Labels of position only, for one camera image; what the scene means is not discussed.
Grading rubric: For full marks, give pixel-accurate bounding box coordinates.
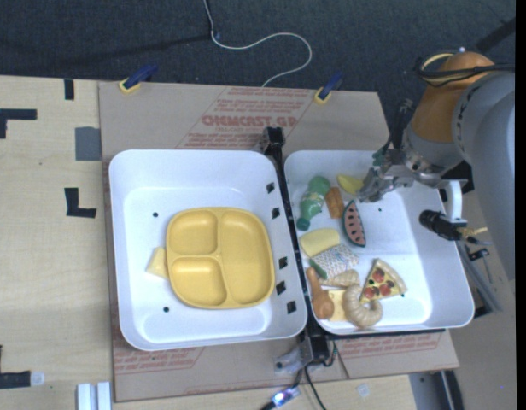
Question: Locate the green toy vegetable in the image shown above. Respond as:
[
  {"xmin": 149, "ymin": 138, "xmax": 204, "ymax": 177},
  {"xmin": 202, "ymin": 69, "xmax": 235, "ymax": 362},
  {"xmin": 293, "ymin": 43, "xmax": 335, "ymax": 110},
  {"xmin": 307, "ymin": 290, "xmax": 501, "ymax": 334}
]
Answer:
[{"xmin": 308, "ymin": 257, "xmax": 329, "ymax": 279}]

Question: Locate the orange toy biscuit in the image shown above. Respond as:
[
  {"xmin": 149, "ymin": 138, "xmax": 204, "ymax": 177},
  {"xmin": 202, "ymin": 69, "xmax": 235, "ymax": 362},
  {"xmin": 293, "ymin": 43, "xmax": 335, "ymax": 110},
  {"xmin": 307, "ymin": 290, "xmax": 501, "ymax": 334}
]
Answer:
[{"xmin": 324, "ymin": 186, "xmax": 347, "ymax": 220}]

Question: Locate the brown toy chicken drumstick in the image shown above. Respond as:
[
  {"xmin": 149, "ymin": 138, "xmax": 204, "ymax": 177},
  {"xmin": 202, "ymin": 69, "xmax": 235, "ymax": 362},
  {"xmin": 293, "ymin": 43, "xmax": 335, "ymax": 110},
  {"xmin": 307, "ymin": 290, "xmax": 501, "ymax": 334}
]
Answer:
[{"xmin": 305, "ymin": 266, "xmax": 336, "ymax": 320}]

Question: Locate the yellow lemon slice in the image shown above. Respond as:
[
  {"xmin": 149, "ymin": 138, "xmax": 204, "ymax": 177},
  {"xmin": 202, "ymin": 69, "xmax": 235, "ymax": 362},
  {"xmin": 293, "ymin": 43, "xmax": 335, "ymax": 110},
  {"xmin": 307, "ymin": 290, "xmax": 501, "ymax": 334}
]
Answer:
[{"xmin": 336, "ymin": 173, "xmax": 367, "ymax": 196}]

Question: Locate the red green watermelon slice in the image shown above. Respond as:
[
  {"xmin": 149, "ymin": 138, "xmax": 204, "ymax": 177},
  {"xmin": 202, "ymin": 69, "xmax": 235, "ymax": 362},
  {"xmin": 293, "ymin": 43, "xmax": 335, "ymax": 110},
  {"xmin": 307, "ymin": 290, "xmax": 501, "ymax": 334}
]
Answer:
[{"xmin": 341, "ymin": 199, "xmax": 368, "ymax": 249}]

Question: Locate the white plastic tray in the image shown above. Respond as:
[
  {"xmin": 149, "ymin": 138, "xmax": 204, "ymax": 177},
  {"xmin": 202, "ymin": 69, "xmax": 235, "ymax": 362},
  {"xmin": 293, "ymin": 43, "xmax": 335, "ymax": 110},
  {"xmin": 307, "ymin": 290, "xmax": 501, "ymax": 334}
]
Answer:
[
  {"xmin": 108, "ymin": 148, "xmax": 309, "ymax": 353},
  {"xmin": 283, "ymin": 149, "xmax": 476, "ymax": 337}
]

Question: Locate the pale yellow cheese wedge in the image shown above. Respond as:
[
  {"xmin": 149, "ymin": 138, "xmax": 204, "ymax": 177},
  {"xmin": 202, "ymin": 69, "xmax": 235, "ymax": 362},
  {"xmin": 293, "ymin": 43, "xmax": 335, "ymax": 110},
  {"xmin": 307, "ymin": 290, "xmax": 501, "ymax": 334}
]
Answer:
[{"xmin": 143, "ymin": 246, "xmax": 170, "ymax": 279}]

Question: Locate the large beige croissant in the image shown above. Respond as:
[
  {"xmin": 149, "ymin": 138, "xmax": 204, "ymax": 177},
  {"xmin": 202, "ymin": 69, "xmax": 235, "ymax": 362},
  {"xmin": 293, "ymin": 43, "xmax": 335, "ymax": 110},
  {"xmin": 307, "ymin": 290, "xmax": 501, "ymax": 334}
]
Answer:
[{"xmin": 342, "ymin": 283, "xmax": 384, "ymax": 330}]

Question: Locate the small beige croissant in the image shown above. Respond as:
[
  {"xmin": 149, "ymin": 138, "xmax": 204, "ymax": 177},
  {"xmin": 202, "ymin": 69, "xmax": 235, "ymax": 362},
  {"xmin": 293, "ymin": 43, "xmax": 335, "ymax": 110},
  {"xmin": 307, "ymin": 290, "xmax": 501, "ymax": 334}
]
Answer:
[{"xmin": 319, "ymin": 267, "xmax": 361, "ymax": 290}]

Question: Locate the white patterned packet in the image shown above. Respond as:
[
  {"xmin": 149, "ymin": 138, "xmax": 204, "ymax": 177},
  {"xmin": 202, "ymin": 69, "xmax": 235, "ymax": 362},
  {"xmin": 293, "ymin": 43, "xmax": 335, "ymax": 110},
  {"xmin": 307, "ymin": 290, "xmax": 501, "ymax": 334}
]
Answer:
[{"xmin": 310, "ymin": 243, "xmax": 360, "ymax": 279}]

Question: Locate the brown cardboard board red print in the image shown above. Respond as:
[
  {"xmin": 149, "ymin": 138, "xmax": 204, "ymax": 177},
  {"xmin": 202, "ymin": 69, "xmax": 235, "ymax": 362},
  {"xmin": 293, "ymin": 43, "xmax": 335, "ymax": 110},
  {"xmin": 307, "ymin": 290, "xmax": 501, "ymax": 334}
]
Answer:
[{"xmin": 97, "ymin": 80, "xmax": 461, "ymax": 403}]

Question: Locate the toy pizza slice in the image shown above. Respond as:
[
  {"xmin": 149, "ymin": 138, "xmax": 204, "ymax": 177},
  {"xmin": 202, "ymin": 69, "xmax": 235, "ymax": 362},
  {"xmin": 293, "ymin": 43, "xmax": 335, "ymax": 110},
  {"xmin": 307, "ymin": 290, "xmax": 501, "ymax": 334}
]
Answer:
[{"xmin": 358, "ymin": 257, "xmax": 408, "ymax": 304}]

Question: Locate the pale yellow toy block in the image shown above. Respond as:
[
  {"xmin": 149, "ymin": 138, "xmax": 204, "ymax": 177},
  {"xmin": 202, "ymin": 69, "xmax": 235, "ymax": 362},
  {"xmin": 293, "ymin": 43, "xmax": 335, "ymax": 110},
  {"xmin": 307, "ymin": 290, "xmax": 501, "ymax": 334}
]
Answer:
[{"xmin": 298, "ymin": 226, "xmax": 342, "ymax": 260}]

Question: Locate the flat yellow cheese slice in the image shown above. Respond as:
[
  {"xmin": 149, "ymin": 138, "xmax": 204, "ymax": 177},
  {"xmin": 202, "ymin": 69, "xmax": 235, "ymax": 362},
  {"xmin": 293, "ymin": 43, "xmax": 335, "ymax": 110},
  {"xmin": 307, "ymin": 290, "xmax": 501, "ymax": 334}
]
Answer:
[{"xmin": 326, "ymin": 288, "xmax": 350, "ymax": 322}]

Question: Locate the green toy bottle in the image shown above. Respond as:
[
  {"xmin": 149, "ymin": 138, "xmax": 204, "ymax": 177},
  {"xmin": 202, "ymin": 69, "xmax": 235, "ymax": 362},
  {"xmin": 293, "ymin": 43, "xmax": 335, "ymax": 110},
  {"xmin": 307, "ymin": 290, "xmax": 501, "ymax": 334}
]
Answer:
[{"xmin": 295, "ymin": 174, "xmax": 332, "ymax": 232}]

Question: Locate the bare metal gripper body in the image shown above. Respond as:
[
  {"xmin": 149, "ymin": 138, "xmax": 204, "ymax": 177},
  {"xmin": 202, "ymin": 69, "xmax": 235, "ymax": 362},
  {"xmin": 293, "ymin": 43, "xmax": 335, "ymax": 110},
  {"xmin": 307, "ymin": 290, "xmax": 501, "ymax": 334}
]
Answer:
[{"xmin": 372, "ymin": 148, "xmax": 444, "ymax": 190}]

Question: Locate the thin black rod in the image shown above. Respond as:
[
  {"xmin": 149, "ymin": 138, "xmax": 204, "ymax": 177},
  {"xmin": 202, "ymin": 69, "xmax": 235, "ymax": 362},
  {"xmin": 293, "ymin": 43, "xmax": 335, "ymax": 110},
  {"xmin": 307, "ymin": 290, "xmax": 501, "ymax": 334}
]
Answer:
[{"xmin": 272, "ymin": 142, "xmax": 316, "ymax": 342}]

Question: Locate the black block with thin wires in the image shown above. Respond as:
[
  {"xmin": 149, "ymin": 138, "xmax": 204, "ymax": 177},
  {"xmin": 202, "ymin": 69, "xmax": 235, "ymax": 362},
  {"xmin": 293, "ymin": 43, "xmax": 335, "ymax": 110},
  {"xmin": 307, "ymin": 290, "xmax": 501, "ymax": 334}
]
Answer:
[
  {"xmin": 301, "ymin": 330, "xmax": 333, "ymax": 366},
  {"xmin": 261, "ymin": 126, "xmax": 287, "ymax": 155}
]

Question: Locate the yellow divided plate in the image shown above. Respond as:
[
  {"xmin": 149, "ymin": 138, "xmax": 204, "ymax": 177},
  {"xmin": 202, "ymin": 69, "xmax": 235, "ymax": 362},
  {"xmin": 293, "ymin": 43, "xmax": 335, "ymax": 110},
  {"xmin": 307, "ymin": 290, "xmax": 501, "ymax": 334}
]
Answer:
[{"xmin": 165, "ymin": 206, "xmax": 277, "ymax": 311}]

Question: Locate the black cylinder on white bracket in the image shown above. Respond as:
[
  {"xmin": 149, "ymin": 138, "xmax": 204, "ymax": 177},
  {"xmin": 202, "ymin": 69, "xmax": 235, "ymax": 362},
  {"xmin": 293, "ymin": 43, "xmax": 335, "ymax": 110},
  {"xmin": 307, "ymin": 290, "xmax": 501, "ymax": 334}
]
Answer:
[{"xmin": 418, "ymin": 177, "xmax": 470, "ymax": 242}]

